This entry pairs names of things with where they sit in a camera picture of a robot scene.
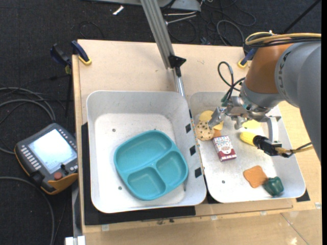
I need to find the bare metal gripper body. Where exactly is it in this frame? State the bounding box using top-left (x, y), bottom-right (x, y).
top-left (224, 96), bottom-right (271, 121)

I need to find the yellow round slice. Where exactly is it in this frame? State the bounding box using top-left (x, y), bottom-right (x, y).
top-left (198, 110), bottom-right (224, 131)

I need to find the pale yellow flat slice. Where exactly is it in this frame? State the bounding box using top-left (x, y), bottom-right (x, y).
top-left (241, 119), bottom-right (263, 131)

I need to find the yellow corn cob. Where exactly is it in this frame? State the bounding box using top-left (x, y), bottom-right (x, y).
top-left (239, 131), bottom-right (259, 146)

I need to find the chocolate chip biscuit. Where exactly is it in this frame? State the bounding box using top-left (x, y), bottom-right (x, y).
top-left (196, 120), bottom-right (215, 141)

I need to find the red and white carton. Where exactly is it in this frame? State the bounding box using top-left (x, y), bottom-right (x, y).
top-left (212, 135), bottom-right (237, 162)

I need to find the orange bread slice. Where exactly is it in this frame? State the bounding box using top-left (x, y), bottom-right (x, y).
top-left (243, 165), bottom-right (269, 188)

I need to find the white plastic tray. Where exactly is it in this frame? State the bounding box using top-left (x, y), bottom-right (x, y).
top-left (189, 91), bottom-right (307, 204)
top-left (86, 90), bottom-right (207, 213)

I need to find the green bell pepper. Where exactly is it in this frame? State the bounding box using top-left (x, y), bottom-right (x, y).
top-left (262, 177), bottom-right (285, 197)

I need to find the blue divided plate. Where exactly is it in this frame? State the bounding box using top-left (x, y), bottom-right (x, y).
top-left (113, 130), bottom-right (189, 201)

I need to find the pale wood board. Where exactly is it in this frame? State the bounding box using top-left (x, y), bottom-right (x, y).
top-left (76, 39), bottom-right (322, 218)

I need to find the black cylinder on white bracket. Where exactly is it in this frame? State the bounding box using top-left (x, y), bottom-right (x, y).
top-left (252, 115), bottom-right (283, 157)

